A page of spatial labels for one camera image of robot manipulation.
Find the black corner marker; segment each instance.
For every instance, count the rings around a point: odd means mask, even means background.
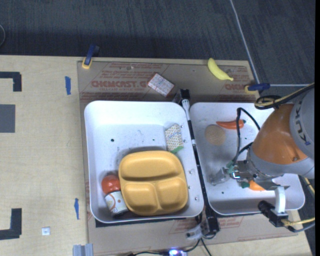
[[[11,209],[10,229],[0,230],[0,240],[19,238],[22,234],[22,209]]]
[[[20,72],[1,72],[0,78],[12,78],[13,80],[13,91],[21,92],[22,91],[22,77]]]

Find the small white box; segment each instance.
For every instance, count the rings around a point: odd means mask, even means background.
[[[175,85],[156,73],[148,82],[148,86],[167,97]]]

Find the white cable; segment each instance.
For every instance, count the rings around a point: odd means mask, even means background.
[[[4,27],[1,26],[1,24],[0,24],[0,28],[3,30],[3,40],[2,40],[2,42],[0,42],[0,47],[1,47],[6,40],[6,31],[5,31]]]
[[[240,21],[239,21],[239,17],[238,17],[236,8],[235,8],[234,3],[232,2],[232,0],[230,0],[230,3],[231,3],[231,5],[232,5],[232,9],[233,9],[233,12],[234,12],[234,14],[235,14],[236,22],[238,23],[238,27],[239,27],[239,30],[240,30],[240,33],[241,33],[241,37],[242,37],[242,40],[243,40],[243,43],[244,43],[244,47],[245,47],[246,53],[247,53],[248,58],[249,58],[249,62],[250,62],[251,67],[252,67],[252,71],[253,71],[254,78],[255,78],[257,84],[260,84],[260,81],[259,81],[259,78],[258,78],[256,69],[255,69],[254,62],[252,61],[252,58],[251,58],[251,55],[250,55],[250,52],[249,52],[249,49],[248,49],[248,46],[247,46],[247,42],[246,42],[244,33],[242,32],[242,29],[241,29],[241,25],[240,25]]]

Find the gray square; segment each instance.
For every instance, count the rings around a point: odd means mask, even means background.
[[[0,104],[0,133],[16,131],[16,105]]]

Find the white can label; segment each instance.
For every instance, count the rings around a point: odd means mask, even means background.
[[[115,191],[107,194],[104,200],[112,216],[128,211],[121,191]]]

